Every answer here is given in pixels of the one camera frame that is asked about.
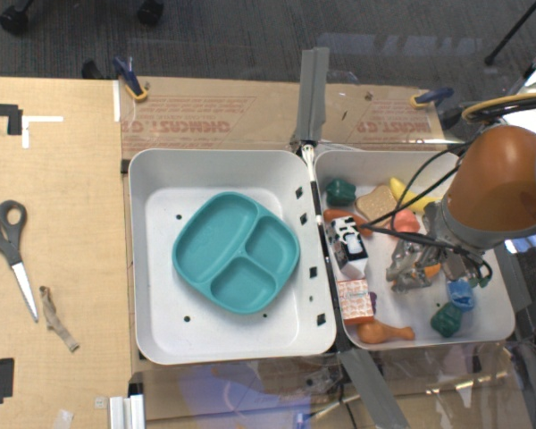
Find grey handled scissors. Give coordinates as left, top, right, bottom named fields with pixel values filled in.
left=0, top=199, right=40, bottom=324

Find black and white milk carton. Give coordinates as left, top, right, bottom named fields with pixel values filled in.
left=325, top=216, right=370, bottom=281

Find small orange toy food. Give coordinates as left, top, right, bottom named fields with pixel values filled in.
left=411, top=262, right=442, bottom=282

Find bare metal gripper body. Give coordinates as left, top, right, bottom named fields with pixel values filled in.
left=395, top=199, right=471, bottom=282

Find blue crumpled cup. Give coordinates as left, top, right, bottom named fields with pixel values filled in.
left=446, top=278, right=476, bottom=313

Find white plastic tray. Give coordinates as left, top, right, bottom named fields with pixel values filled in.
left=128, top=148, right=338, bottom=366
left=314, top=149, right=516, bottom=352

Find yellow banana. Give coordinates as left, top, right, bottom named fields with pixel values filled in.
left=389, top=176, right=440, bottom=215

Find orange carrot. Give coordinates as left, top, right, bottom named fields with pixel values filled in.
left=322, top=208, right=374, bottom=238

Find teal divided plate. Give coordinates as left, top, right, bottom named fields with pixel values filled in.
left=172, top=190, right=301, bottom=315

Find pink toy food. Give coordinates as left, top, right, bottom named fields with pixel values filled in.
left=389, top=208, right=423, bottom=234

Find orange toy chicken drumstick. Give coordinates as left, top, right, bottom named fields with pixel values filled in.
left=356, top=319, right=416, bottom=345

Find orange and white packet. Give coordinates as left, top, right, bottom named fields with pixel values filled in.
left=336, top=278, right=376, bottom=327

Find tan toy bread slice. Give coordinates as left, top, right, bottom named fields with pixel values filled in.
left=355, top=184, right=399, bottom=228

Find brown cardboard board red print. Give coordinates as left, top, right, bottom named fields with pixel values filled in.
left=119, top=76, right=522, bottom=422

